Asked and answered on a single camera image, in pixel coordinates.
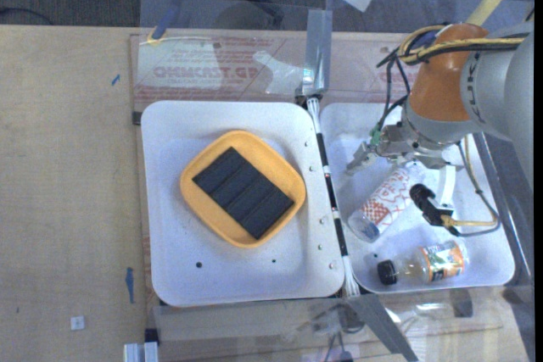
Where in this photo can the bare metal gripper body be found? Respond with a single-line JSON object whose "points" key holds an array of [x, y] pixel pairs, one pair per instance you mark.
{"points": [[399, 140]]}

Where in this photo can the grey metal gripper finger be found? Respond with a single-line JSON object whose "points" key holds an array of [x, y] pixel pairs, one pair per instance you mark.
{"points": [[359, 159]]}

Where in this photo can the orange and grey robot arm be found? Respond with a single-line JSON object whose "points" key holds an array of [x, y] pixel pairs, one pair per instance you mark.
{"points": [[445, 85]]}

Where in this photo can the thin black and white rod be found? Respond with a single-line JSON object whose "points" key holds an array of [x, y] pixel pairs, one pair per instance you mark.
{"points": [[328, 182]]}

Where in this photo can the clear bottle, red-print label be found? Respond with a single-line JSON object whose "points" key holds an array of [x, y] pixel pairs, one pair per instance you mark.
{"points": [[382, 205]]}

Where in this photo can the black ribbed rectangular block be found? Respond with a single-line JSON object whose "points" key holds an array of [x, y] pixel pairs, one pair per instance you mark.
{"points": [[244, 193]]}

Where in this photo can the clear bottle, orange label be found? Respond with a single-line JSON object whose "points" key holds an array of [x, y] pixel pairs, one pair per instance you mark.
{"points": [[441, 263]]}

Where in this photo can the brown cardboard board, red print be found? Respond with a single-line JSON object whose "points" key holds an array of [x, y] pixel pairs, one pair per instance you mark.
{"points": [[254, 68]]}

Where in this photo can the white plastic tray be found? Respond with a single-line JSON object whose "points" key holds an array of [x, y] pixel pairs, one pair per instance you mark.
{"points": [[237, 280], [475, 263]]}

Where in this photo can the orange plate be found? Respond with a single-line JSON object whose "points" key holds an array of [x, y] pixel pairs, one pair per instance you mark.
{"points": [[199, 191]]}

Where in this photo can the black cylinder on white bracket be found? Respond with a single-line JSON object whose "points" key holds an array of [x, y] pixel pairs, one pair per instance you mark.
{"points": [[430, 203]]}

